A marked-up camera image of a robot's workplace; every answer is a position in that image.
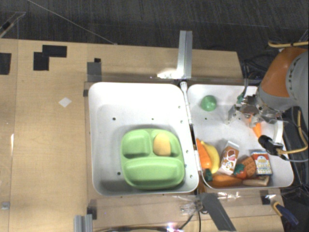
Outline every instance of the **wooden surface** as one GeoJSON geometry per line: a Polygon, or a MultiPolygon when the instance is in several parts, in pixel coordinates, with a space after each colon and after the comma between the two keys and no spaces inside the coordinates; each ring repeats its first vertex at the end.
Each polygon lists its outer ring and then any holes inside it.
{"type": "MultiPolygon", "coordinates": [[[[5,80],[13,87],[15,83],[13,90],[16,92],[16,114],[15,117],[11,115],[14,118],[14,154],[9,232],[72,232],[74,216],[85,215],[88,203],[83,98],[87,62],[101,58],[103,74],[155,75],[162,69],[176,68],[178,50],[0,39],[0,52],[4,49],[15,55],[18,51],[17,61],[12,61],[12,66],[18,63],[17,80],[13,80],[14,72],[0,77],[2,88],[5,80]],[[41,52],[43,44],[66,45],[68,55],[50,58],[48,72],[33,71],[33,52],[41,52]],[[66,108],[58,103],[65,97],[72,101],[66,108]]],[[[237,54],[194,50],[195,74],[241,78],[237,54]]],[[[7,99],[7,96],[0,97],[1,102],[7,99]]],[[[107,213],[116,214],[118,201],[105,200],[103,208],[107,213]]],[[[281,220],[270,206],[262,206],[256,197],[239,201],[222,201],[238,231],[264,231],[266,227],[269,231],[282,231],[281,220]]],[[[126,206],[127,219],[130,211],[136,211],[137,206],[131,206],[131,210],[130,205],[126,206]]],[[[174,210],[177,212],[179,207],[175,206],[174,210]]],[[[0,225],[0,231],[7,232],[8,212],[0,212],[0,222],[3,219],[6,224],[0,225]]],[[[149,223],[156,221],[153,219],[155,211],[141,215],[149,223]]],[[[111,216],[110,219],[117,225],[122,217],[111,216]]],[[[202,231],[216,231],[209,215],[204,215],[203,219],[202,231]]],[[[187,225],[186,231],[197,231],[198,223],[194,220],[196,218],[187,225]]]]}

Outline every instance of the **yellow cable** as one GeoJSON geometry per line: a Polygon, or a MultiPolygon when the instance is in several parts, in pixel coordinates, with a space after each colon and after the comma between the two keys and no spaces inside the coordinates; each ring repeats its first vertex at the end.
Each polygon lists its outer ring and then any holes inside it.
{"type": "Polygon", "coordinates": [[[280,43],[273,43],[271,41],[268,41],[268,45],[270,47],[274,47],[274,48],[285,48],[285,47],[291,47],[291,46],[303,46],[303,45],[308,45],[309,42],[308,41],[304,41],[304,42],[294,42],[294,43],[286,43],[286,44],[280,44],[280,43]]]}
{"type": "Polygon", "coordinates": [[[299,136],[301,138],[301,140],[303,141],[304,143],[304,147],[300,148],[300,149],[294,149],[294,150],[289,150],[289,151],[285,151],[285,150],[282,150],[282,149],[277,149],[277,153],[278,155],[283,155],[283,154],[295,154],[295,153],[299,153],[299,152],[302,152],[302,151],[305,151],[306,149],[308,149],[308,143],[307,141],[305,140],[305,137],[304,137],[304,134],[301,130],[301,124],[300,124],[300,119],[301,119],[301,112],[300,110],[298,111],[298,114],[297,114],[297,127],[298,127],[298,133],[299,133],[299,136]]]}

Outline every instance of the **wooden table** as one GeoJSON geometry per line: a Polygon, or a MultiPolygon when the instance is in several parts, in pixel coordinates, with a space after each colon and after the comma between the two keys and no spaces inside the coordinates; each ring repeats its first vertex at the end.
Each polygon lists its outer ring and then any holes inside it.
{"type": "MultiPolygon", "coordinates": [[[[9,210],[0,210],[0,232],[73,231],[74,216],[85,215],[88,205],[83,97],[87,62],[100,58],[103,75],[156,76],[165,68],[176,68],[178,50],[0,39],[0,52],[12,54],[10,74],[0,75],[0,202],[11,203],[9,210]],[[49,71],[34,71],[33,53],[41,52],[43,44],[67,46],[67,57],[50,58],[49,71]],[[58,103],[63,98],[71,100],[67,107],[58,103]]],[[[194,50],[192,73],[242,78],[235,52],[194,50]]],[[[279,190],[269,193],[282,203],[279,190]]],[[[261,204],[258,192],[239,194],[243,198],[222,199],[238,231],[283,231],[281,219],[270,205],[261,204]]],[[[118,201],[102,200],[114,226],[136,212],[127,201],[126,215],[115,219],[118,201]]],[[[185,221],[172,203],[163,208],[171,207],[171,218],[185,221]]],[[[155,211],[141,214],[146,224],[157,223],[156,217],[155,211]]],[[[198,231],[197,217],[186,231],[198,231]]],[[[202,215],[202,231],[217,231],[209,215],[202,215]]]]}

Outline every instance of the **white string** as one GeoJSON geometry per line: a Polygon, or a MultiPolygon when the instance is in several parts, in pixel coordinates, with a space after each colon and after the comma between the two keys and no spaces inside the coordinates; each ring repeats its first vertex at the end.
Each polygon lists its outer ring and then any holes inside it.
{"type": "Polygon", "coordinates": [[[86,28],[84,28],[84,27],[82,27],[82,26],[76,24],[75,22],[73,22],[73,21],[71,21],[71,20],[69,20],[69,19],[63,17],[63,16],[60,15],[60,14],[57,14],[57,13],[54,12],[54,11],[51,11],[51,10],[49,10],[49,9],[46,9],[45,7],[39,5],[39,4],[37,4],[37,3],[35,3],[35,2],[33,2],[33,1],[31,1],[31,0],[26,0],[26,1],[31,2],[32,4],[34,4],[34,5],[38,6],[38,7],[40,7],[41,9],[44,9],[44,10],[46,10],[46,11],[52,13],[52,14],[54,14],[54,15],[57,15],[58,17],[60,17],[60,18],[62,18],[62,19],[64,19],[64,20],[66,20],[66,21],[72,23],[73,25],[75,25],[75,26],[77,26],[77,27],[79,27],[79,28],[81,28],[81,29],[83,29],[83,30],[89,32],[89,33],[92,33],[93,35],[98,36],[99,38],[101,38],[101,39],[103,39],[103,40],[105,40],[105,41],[107,41],[107,42],[109,42],[109,43],[111,43],[111,44],[117,44],[117,43],[114,43],[114,42],[112,42],[112,41],[110,41],[110,40],[104,38],[103,36],[101,36],[101,35],[99,35],[99,34],[97,34],[97,33],[94,33],[94,32],[92,32],[92,31],[90,31],[90,30],[88,30],[88,29],[86,29],[86,28]]]}

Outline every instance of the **small food box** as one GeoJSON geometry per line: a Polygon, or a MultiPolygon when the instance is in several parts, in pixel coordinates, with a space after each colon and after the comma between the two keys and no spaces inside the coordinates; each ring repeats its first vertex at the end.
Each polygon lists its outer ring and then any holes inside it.
{"type": "MultiPolygon", "coordinates": [[[[252,149],[263,150],[247,119],[225,123],[229,109],[242,91],[242,86],[192,85],[186,106],[183,92],[172,84],[93,84],[88,98],[96,191],[106,196],[122,196],[195,190],[201,169],[191,132],[195,138],[213,145],[219,155],[223,153],[225,170],[219,171],[232,173],[237,159],[249,156],[252,149]],[[200,104],[205,96],[216,99],[214,109],[202,109],[200,104]],[[238,146],[236,151],[226,147],[228,141],[238,146]],[[167,149],[160,153],[158,145],[167,149]]],[[[255,92],[256,87],[248,87],[247,94],[255,92]]],[[[272,137],[274,126],[262,123],[262,133],[272,137]]],[[[289,186],[294,178],[290,163],[275,156],[268,160],[272,175],[267,188],[289,186]]],[[[250,188],[257,187],[240,185],[225,189],[250,188]]]]}

